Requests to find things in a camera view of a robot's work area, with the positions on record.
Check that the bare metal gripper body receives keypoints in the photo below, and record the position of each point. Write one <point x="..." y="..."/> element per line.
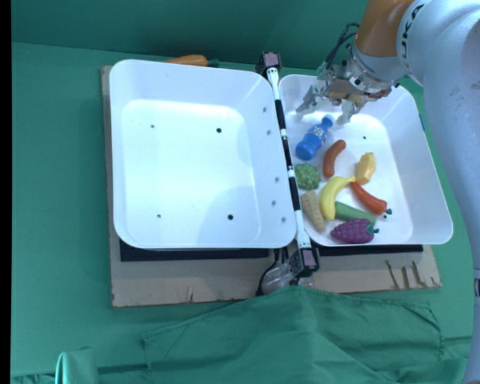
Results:
<point x="344" y="88"/>

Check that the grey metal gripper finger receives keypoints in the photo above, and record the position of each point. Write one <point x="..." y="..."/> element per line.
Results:
<point x="312" y="97"/>
<point x="350" y="110"/>

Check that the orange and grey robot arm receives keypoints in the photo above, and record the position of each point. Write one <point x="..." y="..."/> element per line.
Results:
<point x="456" y="134"/>

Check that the blue toy bottle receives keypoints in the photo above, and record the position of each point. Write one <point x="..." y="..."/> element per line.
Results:
<point x="313" y="139"/>

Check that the orange toy sausage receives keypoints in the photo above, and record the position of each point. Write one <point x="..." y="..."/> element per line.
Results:
<point x="332" y="158"/>

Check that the black and white thin rod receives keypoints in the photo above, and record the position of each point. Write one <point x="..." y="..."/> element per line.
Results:
<point x="286" y="142"/>

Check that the yellow toy corn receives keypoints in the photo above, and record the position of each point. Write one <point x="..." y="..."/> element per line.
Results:
<point x="366" y="169"/>

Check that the white plastic tray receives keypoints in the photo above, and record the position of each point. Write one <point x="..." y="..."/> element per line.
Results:
<point x="184" y="166"/>
<point x="400" y="166"/>

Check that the green toy grapes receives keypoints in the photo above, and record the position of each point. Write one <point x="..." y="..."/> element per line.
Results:
<point x="307" y="176"/>

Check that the red-orange toy chili pepper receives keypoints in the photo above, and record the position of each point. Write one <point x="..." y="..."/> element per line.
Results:
<point x="367" y="199"/>

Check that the yellow banana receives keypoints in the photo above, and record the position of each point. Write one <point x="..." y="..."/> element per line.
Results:
<point x="329" y="198"/>

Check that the green toy cucumber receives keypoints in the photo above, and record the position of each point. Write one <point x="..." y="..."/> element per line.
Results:
<point x="350" y="212"/>

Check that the beige toy ice cream cone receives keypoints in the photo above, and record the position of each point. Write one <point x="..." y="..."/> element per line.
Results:
<point x="313" y="210"/>

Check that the purple toy grapes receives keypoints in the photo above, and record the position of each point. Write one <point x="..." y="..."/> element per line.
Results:
<point x="351" y="232"/>

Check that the orange toy carrot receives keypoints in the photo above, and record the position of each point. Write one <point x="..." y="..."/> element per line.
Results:
<point x="188" y="60"/>

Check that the brown cardboard board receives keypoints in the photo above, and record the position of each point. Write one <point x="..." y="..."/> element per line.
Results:
<point x="184" y="274"/>

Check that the green cloth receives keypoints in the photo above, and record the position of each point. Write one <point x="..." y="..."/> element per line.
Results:
<point x="304" y="334"/>

